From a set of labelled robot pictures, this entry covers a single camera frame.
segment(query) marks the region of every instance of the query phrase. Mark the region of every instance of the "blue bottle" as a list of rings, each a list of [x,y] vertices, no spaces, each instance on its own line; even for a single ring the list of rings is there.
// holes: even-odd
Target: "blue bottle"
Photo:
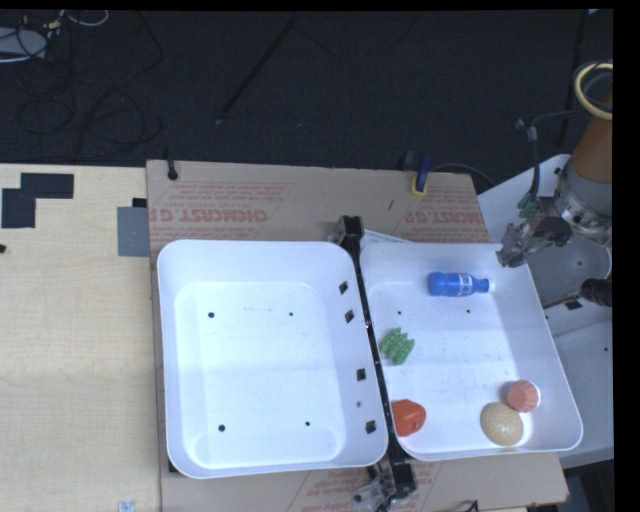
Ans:
[[[494,285],[488,279],[478,279],[466,272],[432,272],[427,277],[427,288],[431,295],[464,297],[475,292],[486,293],[493,290]]]

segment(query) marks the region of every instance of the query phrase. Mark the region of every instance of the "brown round object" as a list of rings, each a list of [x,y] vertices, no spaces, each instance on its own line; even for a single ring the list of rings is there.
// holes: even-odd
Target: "brown round object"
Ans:
[[[520,415],[502,402],[491,402],[480,414],[485,435],[500,446],[513,446],[522,438],[524,424]]]
[[[518,412],[533,411],[540,403],[540,392],[532,382],[518,380],[507,391],[507,404]]]

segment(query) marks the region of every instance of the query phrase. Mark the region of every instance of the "bottle label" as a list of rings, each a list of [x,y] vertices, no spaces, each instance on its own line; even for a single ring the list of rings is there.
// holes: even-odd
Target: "bottle label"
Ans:
[[[458,290],[458,297],[465,295],[471,295],[473,293],[473,277],[471,274],[465,274],[463,272],[458,274],[460,278],[460,288]]]

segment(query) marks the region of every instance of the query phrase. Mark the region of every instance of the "dark background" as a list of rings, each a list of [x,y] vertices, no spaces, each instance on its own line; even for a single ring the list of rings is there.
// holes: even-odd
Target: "dark background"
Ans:
[[[89,26],[104,11],[68,11],[76,22],[63,16],[44,59],[0,65],[0,161],[143,166],[168,151],[175,160],[398,169],[425,152],[432,166],[477,169],[469,172],[480,193],[533,165],[515,120],[566,109],[576,57],[613,58],[613,9],[583,13],[298,12],[217,126],[292,13],[109,11]],[[0,26],[46,35],[58,14],[4,9]],[[564,141],[560,120],[540,124],[540,160],[571,153],[588,119],[571,117]]]

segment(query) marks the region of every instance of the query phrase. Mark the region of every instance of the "red tomato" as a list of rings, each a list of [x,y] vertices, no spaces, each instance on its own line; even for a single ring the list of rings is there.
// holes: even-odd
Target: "red tomato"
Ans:
[[[427,420],[427,411],[420,404],[411,400],[398,400],[391,404],[396,434],[400,437],[414,434],[422,428]]]

